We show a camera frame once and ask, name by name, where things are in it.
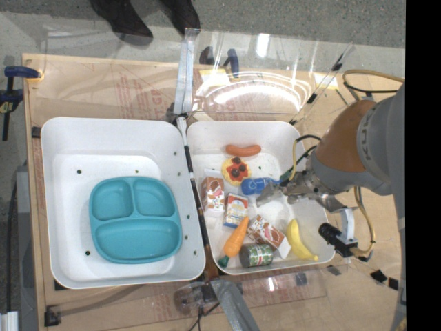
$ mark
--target toy carrot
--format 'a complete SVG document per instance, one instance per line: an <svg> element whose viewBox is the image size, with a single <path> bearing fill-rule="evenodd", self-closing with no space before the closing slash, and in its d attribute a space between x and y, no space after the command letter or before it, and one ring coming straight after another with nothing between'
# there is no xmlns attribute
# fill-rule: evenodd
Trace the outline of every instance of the toy carrot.
<svg viewBox="0 0 441 331"><path fill-rule="evenodd" d="M223 268L227 267L230 257L235 257L240 252L243 239L245 239L245 235L247 234L248 223L249 217L245 216L245 218L239 223L237 228L232 232L228 240L225 242L225 245L223 246L225 256L218 261L219 265L221 265Z"/></svg>

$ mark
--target yellow banana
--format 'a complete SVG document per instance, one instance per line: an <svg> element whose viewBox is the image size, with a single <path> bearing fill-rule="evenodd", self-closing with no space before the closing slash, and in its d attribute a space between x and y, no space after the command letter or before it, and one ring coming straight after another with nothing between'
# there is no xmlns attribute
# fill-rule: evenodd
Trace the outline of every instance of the yellow banana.
<svg viewBox="0 0 441 331"><path fill-rule="evenodd" d="M298 222L296 219L292 219L288 223L287 239L293 253L296 254L297 257L300 257L301 259L318 261L318 255L312 254L303 244L298 231Z"/></svg>

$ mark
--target toy pizza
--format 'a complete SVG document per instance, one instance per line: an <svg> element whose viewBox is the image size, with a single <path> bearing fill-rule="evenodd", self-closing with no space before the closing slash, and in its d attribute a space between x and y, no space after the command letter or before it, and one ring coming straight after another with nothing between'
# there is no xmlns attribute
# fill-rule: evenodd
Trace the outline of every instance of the toy pizza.
<svg viewBox="0 0 441 331"><path fill-rule="evenodd" d="M223 162L222 175L230 184L239 186L244 179L250 178L251 170L240 157L232 157Z"/></svg>

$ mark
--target hot dog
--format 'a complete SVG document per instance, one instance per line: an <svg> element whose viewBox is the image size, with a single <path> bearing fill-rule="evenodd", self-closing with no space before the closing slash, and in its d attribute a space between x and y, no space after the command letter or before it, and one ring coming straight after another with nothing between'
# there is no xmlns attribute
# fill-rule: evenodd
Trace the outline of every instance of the hot dog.
<svg viewBox="0 0 441 331"><path fill-rule="evenodd" d="M227 145L225 148L225 151L232 155L237 157L248 157L248 156L254 156L255 154L258 154L262 148L259 145L251 145L247 147L239 147L235 145Z"/></svg>

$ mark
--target person's leg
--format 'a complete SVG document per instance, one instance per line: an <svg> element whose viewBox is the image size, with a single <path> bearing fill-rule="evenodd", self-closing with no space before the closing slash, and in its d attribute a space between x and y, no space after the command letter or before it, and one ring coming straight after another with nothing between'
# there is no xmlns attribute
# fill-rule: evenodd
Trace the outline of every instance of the person's leg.
<svg viewBox="0 0 441 331"><path fill-rule="evenodd" d="M186 28L201 28L192 0L161 0L170 9L173 25L182 34Z"/></svg>
<svg viewBox="0 0 441 331"><path fill-rule="evenodd" d="M95 12L107 20L118 37L128 43L147 44L153 37L130 0L90 0Z"/></svg>

